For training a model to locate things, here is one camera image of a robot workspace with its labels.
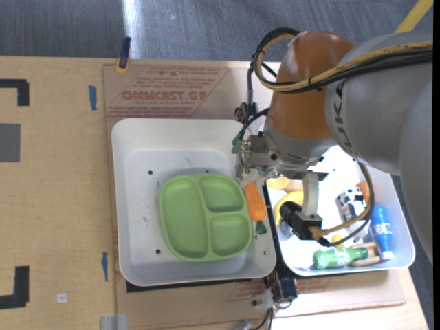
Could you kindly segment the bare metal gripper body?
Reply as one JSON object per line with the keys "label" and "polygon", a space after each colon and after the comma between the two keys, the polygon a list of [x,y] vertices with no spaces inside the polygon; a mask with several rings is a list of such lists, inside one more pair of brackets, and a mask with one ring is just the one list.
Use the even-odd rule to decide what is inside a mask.
{"label": "bare metal gripper body", "polygon": [[299,157],[282,149],[266,134],[250,135],[241,145],[240,163],[247,168],[257,168],[267,173],[267,178],[293,177],[311,166],[311,159]]}

